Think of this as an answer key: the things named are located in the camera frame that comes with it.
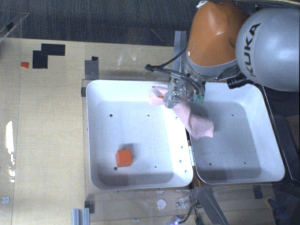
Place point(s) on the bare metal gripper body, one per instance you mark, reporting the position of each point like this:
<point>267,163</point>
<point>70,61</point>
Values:
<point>178,90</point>

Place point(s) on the pink cloth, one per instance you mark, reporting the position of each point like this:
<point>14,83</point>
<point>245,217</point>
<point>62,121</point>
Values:
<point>199,125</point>

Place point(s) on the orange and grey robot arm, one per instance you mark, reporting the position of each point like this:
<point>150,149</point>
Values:
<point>211,36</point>

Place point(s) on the white plastic tray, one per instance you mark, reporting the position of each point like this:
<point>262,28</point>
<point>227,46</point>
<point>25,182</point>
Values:
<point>140,137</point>
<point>234,144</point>

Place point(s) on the orange cube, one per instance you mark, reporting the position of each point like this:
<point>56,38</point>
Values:
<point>123,158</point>

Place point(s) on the black cylinder on white bracket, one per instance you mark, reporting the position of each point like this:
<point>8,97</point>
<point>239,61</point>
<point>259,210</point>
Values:
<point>236,81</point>

